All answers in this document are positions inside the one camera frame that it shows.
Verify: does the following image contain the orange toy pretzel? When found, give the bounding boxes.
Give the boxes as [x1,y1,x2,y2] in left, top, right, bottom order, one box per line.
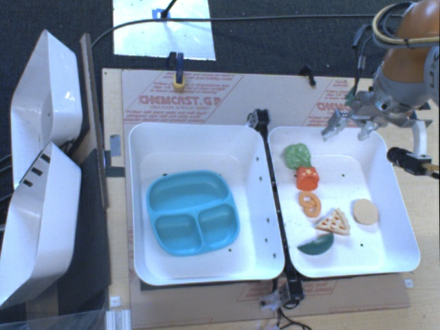
[298,190,322,219]

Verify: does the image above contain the brown cardboard board red print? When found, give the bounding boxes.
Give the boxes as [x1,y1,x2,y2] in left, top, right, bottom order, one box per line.
[121,69,412,330]

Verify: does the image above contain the black cylinder on white bracket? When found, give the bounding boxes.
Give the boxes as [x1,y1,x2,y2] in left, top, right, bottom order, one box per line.
[386,118,434,177]

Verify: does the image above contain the beige round biscuit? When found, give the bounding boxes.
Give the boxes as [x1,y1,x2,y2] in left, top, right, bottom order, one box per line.
[351,198,380,226]

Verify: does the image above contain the orange cube with star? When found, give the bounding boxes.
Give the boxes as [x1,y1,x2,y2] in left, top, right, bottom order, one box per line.
[296,166,320,192]

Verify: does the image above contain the thin black rod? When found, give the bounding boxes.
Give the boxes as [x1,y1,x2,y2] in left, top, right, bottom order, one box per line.
[260,128,295,282]

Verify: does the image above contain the green toy melon slice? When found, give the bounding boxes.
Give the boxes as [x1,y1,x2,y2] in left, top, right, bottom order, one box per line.
[296,232,336,256]

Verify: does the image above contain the blue divided plate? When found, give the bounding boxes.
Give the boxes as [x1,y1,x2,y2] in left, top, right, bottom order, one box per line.
[146,170,241,257]

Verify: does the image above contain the green toy lettuce leaf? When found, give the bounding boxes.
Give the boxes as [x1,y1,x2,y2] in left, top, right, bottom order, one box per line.
[283,143,313,171]

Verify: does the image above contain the toy pizza slice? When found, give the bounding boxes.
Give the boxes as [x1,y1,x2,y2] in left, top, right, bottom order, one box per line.
[315,208,351,237]

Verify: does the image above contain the white plastic tray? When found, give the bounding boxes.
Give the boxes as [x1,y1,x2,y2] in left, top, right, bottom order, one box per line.
[128,122,287,287]
[267,126,422,279]

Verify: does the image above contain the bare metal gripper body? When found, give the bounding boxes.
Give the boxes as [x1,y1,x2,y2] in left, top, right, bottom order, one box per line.
[347,91,414,127]

